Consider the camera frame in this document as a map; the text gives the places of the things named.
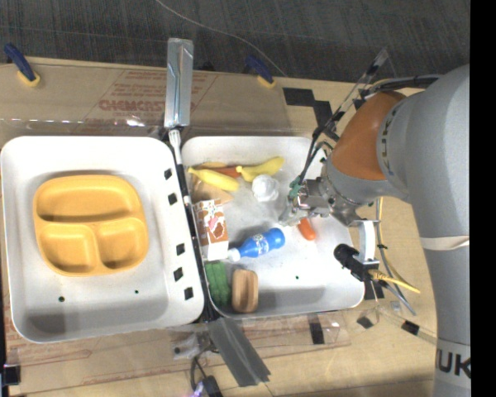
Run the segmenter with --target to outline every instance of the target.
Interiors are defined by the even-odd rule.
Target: drain hole
[[[169,204],[172,206],[173,204],[175,204],[178,200],[176,199],[176,194],[175,193],[172,193],[172,194],[169,194]]]
[[[193,288],[189,287],[184,290],[184,296],[186,300],[189,300],[193,297]]]
[[[178,281],[180,278],[184,276],[184,272],[182,271],[182,268],[178,268],[175,272],[173,272],[174,275],[174,280]]]

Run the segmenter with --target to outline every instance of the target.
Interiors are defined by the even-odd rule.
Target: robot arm
[[[280,217],[331,214],[351,226],[380,196],[413,206],[436,300],[436,397],[471,395],[469,98],[468,65],[408,98],[374,94]]]

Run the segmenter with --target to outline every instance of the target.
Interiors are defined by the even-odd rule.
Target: toy bottle
[[[262,234],[248,238],[238,248],[228,250],[228,259],[238,261],[242,257],[258,257],[284,246],[284,234],[279,228],[271,228]]]

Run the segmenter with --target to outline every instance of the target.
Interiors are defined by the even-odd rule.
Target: dark floor
[[[160,1],[0,0],[0,62],[13,42],[26,55],[165,66],[174,36],[193,40],[195,68],[241,72],[254,54],[294,78],[356,81],[384,47],[397,76],[470,62],[470,0]]]

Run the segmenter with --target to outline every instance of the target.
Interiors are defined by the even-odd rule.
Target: yellow banana
[[[283,166],[284,158],[281,156],[273,157],[257,166],[237,166],[236,171],[242,175],[244,181],[252,182],[259,175],[273,175]]]
[[[188,172],[199,177],[202,182],[214,185],[219,189],[224,189],[226,191],[236,191],[239,188],[239,183],[236,179],[233,179],[231,176],[215,172],[214,170],[195,170],[193,168],[189,168]]]

